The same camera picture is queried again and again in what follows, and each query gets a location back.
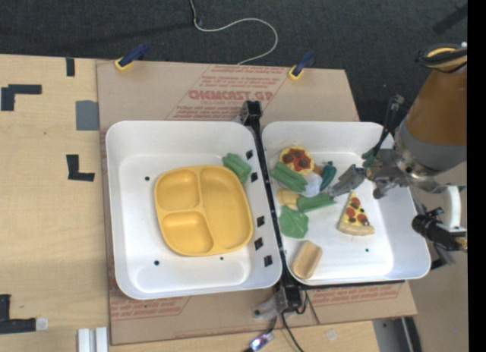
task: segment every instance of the cardboard box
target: cardboard box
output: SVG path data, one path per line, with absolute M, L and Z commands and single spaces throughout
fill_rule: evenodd
M 136 61 L 124 72 L 112 61 L 97 65 L 103 193 L 109 267 L 112 344 L 264 332 L 268 321 L 254 319 L 252 306 L 273 289 L 132 300 L 115 282 L 107 186 L 105 135 L 123 120 L 221 120 L 238 117 L 246 100 L 260 101 L 261 125 L 273 121 L 358 121 L 346 74 L 305 70 L 288 78 L 288 68 Z M 309 291 L 311 305 L 291 326 L 408 316 L 416 313 L 407 282 Z

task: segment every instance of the divided yellow tray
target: divided yellow tray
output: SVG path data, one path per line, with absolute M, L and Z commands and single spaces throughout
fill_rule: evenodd
M 167 245 L 186 256 L 228 253 L 253 236 L 253 220 L 238 177 L 218 165 L 177 168 L 154 189 L 160 230 Z

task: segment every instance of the toy pizza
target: toy pizza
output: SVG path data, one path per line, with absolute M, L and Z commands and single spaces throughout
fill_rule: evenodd
M 374 228 L 368 221 L 368 216 L 354 191 L 349 194 L 348 202 L 346 203 L 337 228 L 345 234 L 354 234 L 357 236 L 374 233 Z
M 311 154 L 301 146 L 290 146 L 280 153 L 281 163 L 302 175 L 314 170 L 314 160 Z

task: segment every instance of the yellow plate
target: yellow plate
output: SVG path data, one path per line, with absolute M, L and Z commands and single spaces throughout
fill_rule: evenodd
M 227 253 L 243 247 L 253 236 L 245 190 L 223 166 L 167 171 L 157 179 L 154 196 L 160 230 L 176 253 Z

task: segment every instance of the white cable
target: white cable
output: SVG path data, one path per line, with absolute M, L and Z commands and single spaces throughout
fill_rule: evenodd
M 196 7 L 194 6 L 194 2 L 193 0 L 189 0 L 189 2 L 191 3 L 191 9 L 192 9 L 192 14 L 194 15 L 194 19 L 193 19 L 193 23 L 194 23 L 194 26 L 201 32 L 203 33 L 215 33 L 217 31 L 223 31 L 227 28 L 230 28 L 231 26 L 234 26 L 238 23 L 242 23 L 244 21 L 257 21 L 257 22 L 260 22 L 262 24 L 265 24 L 266 26 L 268 26 L 272 31 L 273 31 L 273 35 L 275 36 L 275 42 L 272 46 L 272 48 L 270 50 L 268 50 L 267 52 L 263 53 L 263 54 L 260 54 L 260 55 L 257 55 L 256 57 L 253 57 L 253 58 L 249 58 L 249 59 L 245 59 L 244 61 L 241 61 L 237 64 L 244 64 L 246 62 L 249 62 L 249 61 L 254 61 L 255 59 L 259 59 L 259 58 L 262 58 L 266 55 L 269 55 L 273 50 L 275 50 L 278 42 L 279 42 L 279 36 L 275 30 L 275 28 L 270 24 L 270 23 L 267 23 L 265 20 L 261 20 L 261 19 L 258 19 L 257 17 L 246 17 L 244 19 L 239 19 L 237 21 L 234 21 L 230 24 L 226 24 L 225 26 L 223 27 L 220 27 L 220 28 L 203 28 L 201 26 L 199 26 L 199 24 L 197 24 L 197 19 L 196 19 Z

